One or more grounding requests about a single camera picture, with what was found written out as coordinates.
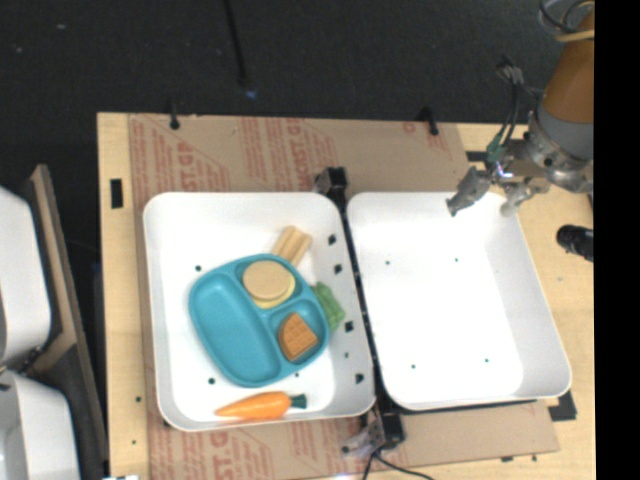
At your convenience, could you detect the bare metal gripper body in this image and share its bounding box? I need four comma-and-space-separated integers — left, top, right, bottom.
503, 126, 595, 194

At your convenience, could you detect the white plastic tray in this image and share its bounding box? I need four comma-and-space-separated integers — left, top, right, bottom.
345, 190, 573, 412
142, 190, 377, 432

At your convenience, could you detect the green toy vegetable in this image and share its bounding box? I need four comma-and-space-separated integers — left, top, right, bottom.
310, 281, 346, 334

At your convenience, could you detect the brown cardboard board red print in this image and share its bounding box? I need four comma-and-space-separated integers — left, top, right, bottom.
127, 113, 561, 480

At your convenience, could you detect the tan round biscuit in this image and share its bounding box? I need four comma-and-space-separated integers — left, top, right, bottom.
242, 260, 297, 303

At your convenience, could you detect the brown waffle piece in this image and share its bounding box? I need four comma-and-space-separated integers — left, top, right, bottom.
277, 311, 320, 362

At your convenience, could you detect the blue divided plate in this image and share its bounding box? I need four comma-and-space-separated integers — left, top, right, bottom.
188, 253, 332, 389

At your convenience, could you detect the orange carrot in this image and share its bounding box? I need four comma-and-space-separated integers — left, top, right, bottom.
214, 390, 308, 420

